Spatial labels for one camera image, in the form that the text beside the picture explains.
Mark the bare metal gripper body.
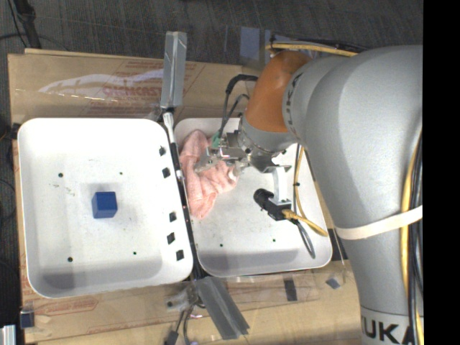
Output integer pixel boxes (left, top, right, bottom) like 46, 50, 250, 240
206, 130, 253, 164

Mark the pink cloth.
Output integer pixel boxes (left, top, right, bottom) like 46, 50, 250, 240
178, 129, 240, 221

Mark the thin black and white rod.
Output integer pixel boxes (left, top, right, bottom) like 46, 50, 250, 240
162, 111, 199, 280

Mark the white plastic tray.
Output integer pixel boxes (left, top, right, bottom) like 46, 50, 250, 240
173, 116, 334, 278
17, 117, 194, 299

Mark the blue cube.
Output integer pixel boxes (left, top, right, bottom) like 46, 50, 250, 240
91, 190, 119, 219

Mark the brown cardboard board red print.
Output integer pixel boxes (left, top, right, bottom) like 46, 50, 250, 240
6, 47, 364, 345

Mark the black tripod leg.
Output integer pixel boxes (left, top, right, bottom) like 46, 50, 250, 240
6, 0, 42, 50

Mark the black cylinder on white bracket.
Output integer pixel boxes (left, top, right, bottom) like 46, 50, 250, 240
252, 162, 294, 223

